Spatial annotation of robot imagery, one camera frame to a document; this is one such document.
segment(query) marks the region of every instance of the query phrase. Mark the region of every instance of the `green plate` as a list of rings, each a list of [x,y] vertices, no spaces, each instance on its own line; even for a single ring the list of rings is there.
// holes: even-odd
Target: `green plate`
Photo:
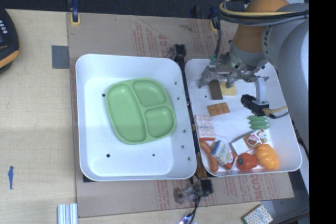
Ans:
[[[105,104],[118,138],[127,144],[142,144],[170,135],[176,127],[171,100],[156,80],[143,78],[110,86]]]

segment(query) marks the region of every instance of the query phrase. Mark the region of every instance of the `table surface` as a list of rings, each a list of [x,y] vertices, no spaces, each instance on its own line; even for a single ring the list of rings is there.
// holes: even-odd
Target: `table surface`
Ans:
[[[0,223],[57,223],[57,205],[76,203],[69,69],[53,69],[51,61],[52,46],[68,45],[67,13],[7,12],[22,50],[0,75]],[[259,204],[199,207],[194,221],[241,224],[241,216]],[[78,223],[172,224],[187,212],[80,218]]]

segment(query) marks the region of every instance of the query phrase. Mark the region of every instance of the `sausage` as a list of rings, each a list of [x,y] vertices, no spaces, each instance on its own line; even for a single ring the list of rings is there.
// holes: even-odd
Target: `sausage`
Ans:
[[[218,171],[218,161],[211,156],[212,147],[206,143],[205,141],[200,141],[201,149],[204,151],[204,153],[207,155],[210,165],[210,171],[215,173]]]

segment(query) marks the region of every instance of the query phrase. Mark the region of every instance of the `red toy tomato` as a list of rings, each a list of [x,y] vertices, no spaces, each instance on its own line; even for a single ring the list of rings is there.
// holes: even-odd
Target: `red toy tomato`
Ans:
[[[258,159],[247,152],[241,153],[238,156],[237,165],[240,170],[251,170],[258,165]]]

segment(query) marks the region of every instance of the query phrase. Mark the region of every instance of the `cardboard sheet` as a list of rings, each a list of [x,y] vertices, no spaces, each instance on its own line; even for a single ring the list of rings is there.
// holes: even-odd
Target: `cardboard sheet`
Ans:
[[[188,187],[189,180],[91,182],[84,178],[79,165],[75,64],[84,54],[166,57],[174,44],[185,45],[186,61],[209,58],[217,42],[217,33],[212,31],[210,21],[80,14],[80,24],[72,25],[68,14],[67,25],[78,216],[194,207],[193,202],[180,205],[174,200],[174,191]],[[223,22],[221,26],[221,53],[225,53],[229,51],[229,41],[234,37],[237,25]],[[200,206],[293,197],[288,173],[213,177],[211,180],[214,193],[201,199]]]

